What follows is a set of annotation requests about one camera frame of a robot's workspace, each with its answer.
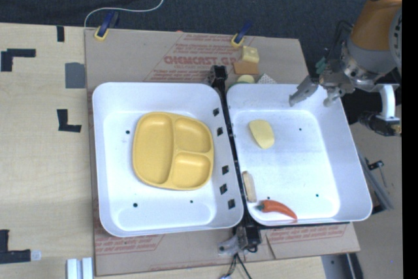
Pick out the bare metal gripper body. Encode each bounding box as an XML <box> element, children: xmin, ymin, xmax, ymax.
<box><xmin>318</xmin><ymin>54</ymin><xmax>380</xmax><ymax>95</ymax></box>

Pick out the white dotted packet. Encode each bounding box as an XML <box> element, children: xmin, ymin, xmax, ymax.
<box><xmin>256</xmin><ymin>73</ymin><xmax>277</xmax><ymax>86</ymax></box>

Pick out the pale yellow oval toy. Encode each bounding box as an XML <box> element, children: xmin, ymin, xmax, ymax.
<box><xmin>248</xmin><ymin>119</ymin><xmax>276</xmax><ymax>150</ymax></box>

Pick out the yellow cheese wedge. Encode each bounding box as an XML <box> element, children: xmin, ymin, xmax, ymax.
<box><xmin>240</xmin><ymin>45</ymin><xmax>261</xmax><ymax>63</ymax></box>

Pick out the white plastic tray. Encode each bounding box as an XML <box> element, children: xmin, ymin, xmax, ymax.
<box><xmin>225</xmin><ymin>83</ymin><xmax>374</xmax><ymax>227</ymax></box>
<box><xmin>91</xmin><ymin>82</ymin><xmax>245</xmax><ymax>238</ymax></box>

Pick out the thin black rod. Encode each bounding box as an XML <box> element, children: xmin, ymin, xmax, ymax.
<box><xmin>216</xmin><ymin>76</ymin><xmax>251</xmax><ymax>228</ymax></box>

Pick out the orange carrot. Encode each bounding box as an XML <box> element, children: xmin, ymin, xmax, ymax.
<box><xmin>255</xmin><ymin>199</ymin><xmax>298</xmax><ymax>222</ymax></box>

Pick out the yellow divided plate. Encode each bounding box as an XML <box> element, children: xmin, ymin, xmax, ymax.
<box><xmin>131</xmin><ymin>111</ymin><xmax>215</xmax><ymax>191</ymax></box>

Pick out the brown cardboard board, red print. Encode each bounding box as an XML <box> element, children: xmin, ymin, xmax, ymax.
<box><xmin>84</xmin><ymin>27</ymin><xmax>361</xmax><ymax>277</ymax></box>

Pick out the black cylinder on white bracket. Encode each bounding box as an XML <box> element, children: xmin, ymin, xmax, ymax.
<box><xmin>357</xmin><ymin>83</ymin><xmax>402</xmax><ymax>137</ymax></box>

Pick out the black block with thin wires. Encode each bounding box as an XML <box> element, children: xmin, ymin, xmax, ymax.
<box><xmin>208</xmin><ymin>64</ymin><xmax>229</xmax><ymax>89</ymax></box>
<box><xmin>233</xmin><ymin>224</ymin><xmax>263</xmax><ymax>253</ymax></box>

